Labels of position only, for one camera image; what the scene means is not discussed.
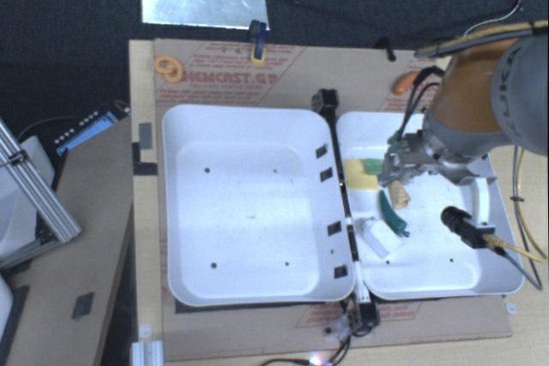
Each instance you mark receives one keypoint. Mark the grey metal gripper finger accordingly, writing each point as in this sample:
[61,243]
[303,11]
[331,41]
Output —
[388,171]
[409,177]

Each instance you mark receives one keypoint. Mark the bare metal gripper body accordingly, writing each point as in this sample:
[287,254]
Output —
[446,160]

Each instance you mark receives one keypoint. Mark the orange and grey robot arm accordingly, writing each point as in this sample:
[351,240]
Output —
[480,90]

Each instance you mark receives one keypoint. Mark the light green block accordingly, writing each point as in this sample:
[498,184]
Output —
[373,166]

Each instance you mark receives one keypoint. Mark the beige ice cream cone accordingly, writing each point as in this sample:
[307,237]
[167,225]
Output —
[400,196]

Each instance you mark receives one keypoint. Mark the yellow square sponge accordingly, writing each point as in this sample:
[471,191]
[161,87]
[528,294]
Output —
[358,180]

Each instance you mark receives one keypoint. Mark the thin black and white rod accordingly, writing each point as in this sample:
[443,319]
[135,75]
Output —
[343,180]

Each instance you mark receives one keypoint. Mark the white plastic bottle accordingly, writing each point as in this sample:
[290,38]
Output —
[381,238]

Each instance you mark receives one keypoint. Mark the white plastic tray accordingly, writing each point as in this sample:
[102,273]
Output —
[433,261]
[249,205]

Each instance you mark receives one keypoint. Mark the orange sausage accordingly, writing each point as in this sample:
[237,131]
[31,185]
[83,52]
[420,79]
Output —
[403,83]

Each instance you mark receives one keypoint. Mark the brown cardboard board red print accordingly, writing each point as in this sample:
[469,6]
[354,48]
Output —
[360,68]

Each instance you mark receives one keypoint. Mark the orange pretzel biscuit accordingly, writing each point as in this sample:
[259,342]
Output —
[169,68]

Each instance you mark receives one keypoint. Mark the black cylinder on white bracket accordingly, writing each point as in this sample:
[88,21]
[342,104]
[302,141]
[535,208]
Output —
[461,223]

